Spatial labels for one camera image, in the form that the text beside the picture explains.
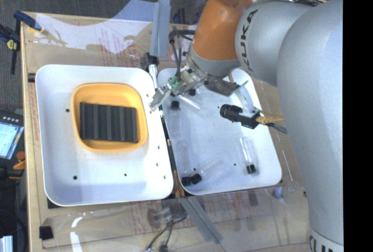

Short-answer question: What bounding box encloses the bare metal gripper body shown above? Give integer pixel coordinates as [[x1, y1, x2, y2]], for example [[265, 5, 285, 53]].
[[162, 67, 209, 97]]

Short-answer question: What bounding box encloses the clear plastic bottle, black cap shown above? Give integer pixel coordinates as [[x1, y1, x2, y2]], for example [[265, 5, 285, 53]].
[[178, 88, 202, 111], [238, 136, 259, 175], [190, 157, 226, 185], [175, 139, 193, 187], [170, 100, 182, 130]]

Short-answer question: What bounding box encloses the orange rectangular bowl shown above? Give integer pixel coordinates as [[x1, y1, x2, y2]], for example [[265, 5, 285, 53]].
[[71, 82, 149, 153]]

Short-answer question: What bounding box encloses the black ribbed block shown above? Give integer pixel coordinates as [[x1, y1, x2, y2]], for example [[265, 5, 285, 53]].
[[79, 102, 139, 144]]

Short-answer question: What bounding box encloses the thin black and white rod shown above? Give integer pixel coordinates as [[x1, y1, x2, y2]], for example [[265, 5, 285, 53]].
[[148, 64, 185, 198]]

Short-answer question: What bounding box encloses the white plastic tray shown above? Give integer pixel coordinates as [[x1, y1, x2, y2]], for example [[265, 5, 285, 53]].
[[156, 67, 283, 197], [34, 64, 175, 207]]

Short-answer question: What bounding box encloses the brown cardboard board, red print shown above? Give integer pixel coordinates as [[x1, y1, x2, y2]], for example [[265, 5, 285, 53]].
[[20, 11, 310, 252]]

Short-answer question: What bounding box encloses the black cylinder on white bracket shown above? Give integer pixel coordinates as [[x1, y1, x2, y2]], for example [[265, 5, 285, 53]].
[[203, 78, 262, 130]]

